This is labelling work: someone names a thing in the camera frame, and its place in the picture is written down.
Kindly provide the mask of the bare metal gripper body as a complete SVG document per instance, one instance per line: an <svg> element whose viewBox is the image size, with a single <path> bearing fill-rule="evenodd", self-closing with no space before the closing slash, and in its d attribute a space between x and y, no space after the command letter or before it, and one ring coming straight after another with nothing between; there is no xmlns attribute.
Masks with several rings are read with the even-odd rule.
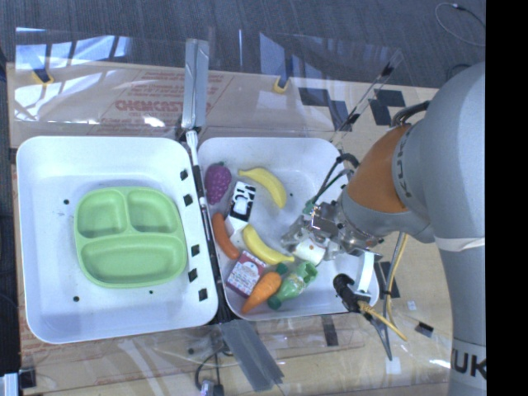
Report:
<svg viewBox="0 0 528 396"><path fill-rule="evenodd" d="M371 250L383 241L357 228L336 201L314 206L305 228L311 239L323 247L324 261L341 254L359 257L362 251Z"/></svg>

